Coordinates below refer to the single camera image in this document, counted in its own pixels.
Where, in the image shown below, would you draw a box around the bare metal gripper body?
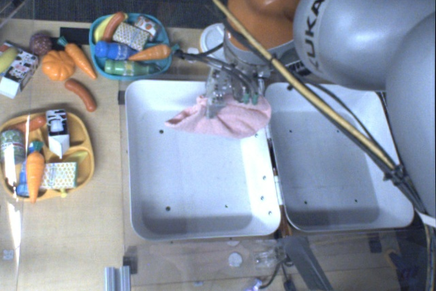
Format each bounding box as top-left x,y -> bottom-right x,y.
206,59 -> 267,103

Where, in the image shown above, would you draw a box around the pink cloth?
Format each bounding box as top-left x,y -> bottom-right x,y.
165,94 -> 273,140

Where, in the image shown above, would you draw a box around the white round lid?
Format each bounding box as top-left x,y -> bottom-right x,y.
199,22 -> 228,61

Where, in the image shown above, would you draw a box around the white plastic tray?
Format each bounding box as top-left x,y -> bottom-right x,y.
264,82 -> 416,233
124,79 -> 282,242

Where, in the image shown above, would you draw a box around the blue divided plate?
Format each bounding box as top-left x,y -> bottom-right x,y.
89,12 -> 173,80

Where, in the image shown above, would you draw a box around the orange carrot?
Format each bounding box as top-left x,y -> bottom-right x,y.
128,43 -> 180,63
25,140 -> 46,204
57,36 -> 98,80

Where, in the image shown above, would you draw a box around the green bottle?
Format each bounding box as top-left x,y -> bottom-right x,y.
104,59 -> 161,77

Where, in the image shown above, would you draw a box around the small can with orange print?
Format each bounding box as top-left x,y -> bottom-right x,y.
133,15 -> 161,42

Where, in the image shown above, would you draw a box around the yellow patterned packet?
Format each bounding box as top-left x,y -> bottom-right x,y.
40,162 -> 78,190
112,21 -> 151,52

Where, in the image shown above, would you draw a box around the blue bottle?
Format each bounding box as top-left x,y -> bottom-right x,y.
16,159 -> 30,198
94,40 -> 139,61

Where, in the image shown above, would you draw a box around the red sausage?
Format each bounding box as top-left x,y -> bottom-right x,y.
64,78 -> 98,113
13,114 -> 48,134
102,11 -> 127,42

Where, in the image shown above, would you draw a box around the yellow banana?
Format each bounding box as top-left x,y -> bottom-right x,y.
93,14 -> 119,44

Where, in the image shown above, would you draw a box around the yellow divided plate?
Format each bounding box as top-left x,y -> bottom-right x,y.
0,112 -> 95,203

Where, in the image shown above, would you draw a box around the clear plastic bottle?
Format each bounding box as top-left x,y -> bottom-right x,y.
253,243 -> 287,267

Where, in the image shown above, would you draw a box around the black and white milk carton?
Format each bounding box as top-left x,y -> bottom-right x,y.
45,108 -> 71,159

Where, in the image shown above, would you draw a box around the orange pumpkin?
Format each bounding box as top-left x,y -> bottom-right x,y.
41,50 -> 77,82

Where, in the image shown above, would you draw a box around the brown round ball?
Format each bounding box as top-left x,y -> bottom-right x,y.
28,31 -> 53,57

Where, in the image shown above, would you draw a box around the cow print milk carton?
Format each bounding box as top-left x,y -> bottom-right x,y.
0,42 -> 40,100

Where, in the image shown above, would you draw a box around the green patterned carton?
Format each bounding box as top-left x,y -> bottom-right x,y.
0,129 -> 27,187

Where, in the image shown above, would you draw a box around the yellow green oblong toy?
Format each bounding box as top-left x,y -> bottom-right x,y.
0,46 -> 19,75

